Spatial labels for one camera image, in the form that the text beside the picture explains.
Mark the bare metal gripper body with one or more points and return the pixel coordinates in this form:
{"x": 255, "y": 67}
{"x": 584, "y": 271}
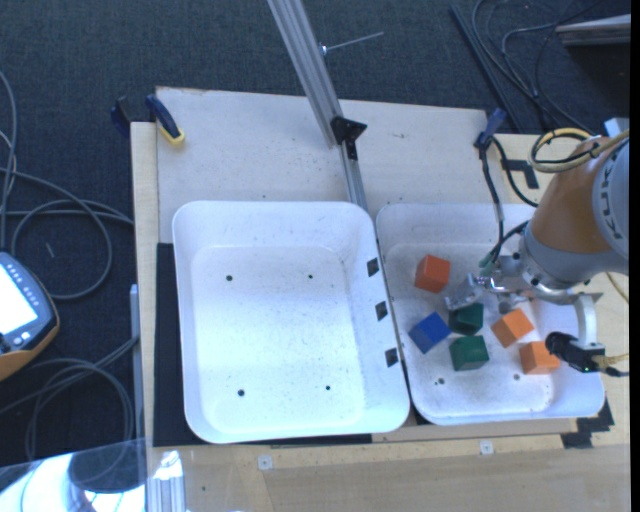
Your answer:
{"x": 515, "y": 277}

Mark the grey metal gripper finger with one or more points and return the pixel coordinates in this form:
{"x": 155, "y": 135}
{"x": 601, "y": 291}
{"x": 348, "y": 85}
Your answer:
{"x": 510, "y": 302}
{"x": 465, "y": 294}

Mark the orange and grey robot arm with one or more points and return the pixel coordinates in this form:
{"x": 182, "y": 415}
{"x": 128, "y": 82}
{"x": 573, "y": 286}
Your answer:
{"x": 570, "y": 215}

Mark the orange cube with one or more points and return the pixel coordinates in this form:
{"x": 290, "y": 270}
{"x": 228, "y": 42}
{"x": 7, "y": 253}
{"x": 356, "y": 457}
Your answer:
{"x": 539, "y": 358}
{"x": 512, "y": 328}
{"x": 432, "y": 273}

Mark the green cube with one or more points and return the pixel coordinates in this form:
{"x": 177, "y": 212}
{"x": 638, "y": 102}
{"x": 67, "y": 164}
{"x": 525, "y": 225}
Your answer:
{"x": 467, "y": 320}
{"x": 468, "y": 353}

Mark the blue cube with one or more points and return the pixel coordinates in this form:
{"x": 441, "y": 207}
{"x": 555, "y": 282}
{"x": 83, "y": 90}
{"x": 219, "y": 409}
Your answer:
{"x": 429, "y": 333}

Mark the white plastic tray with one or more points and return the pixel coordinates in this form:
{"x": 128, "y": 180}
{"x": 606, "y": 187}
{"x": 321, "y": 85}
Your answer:
{"x": 280, "y": 325}
{"x": 480, "y": 395}

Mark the pale wood board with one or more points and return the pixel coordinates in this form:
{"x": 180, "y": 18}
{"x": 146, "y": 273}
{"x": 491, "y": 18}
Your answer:
{"x": 260, "y": 150}

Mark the black cylinder on white bracket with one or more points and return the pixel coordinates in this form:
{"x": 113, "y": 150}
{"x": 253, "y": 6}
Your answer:
{"x": 575, "y": 352}

